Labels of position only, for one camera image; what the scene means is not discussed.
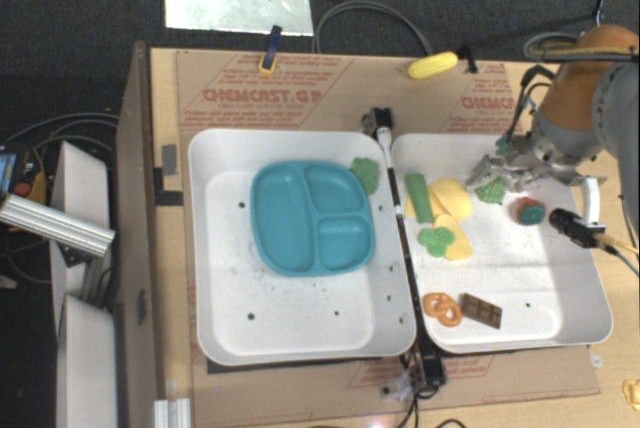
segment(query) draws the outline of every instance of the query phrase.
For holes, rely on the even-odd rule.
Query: blue clip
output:
[[[262,56],[260,65],[258,66],[258,70],[267,76],[272,75],[276,70],[276,63],[278,62],[276,51],[278,50],[278,44],[280,43],[281,33],[282,28],[280,26],[274,25],[273,28],[271,28],[267,52]]]

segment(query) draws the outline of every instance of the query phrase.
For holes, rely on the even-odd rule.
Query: toy pretzel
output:
[[[460,306],[446,293],[425,295],[422,297],[422,307],[427,316],[438,318],[445,327],[455,327],[462,321]]]

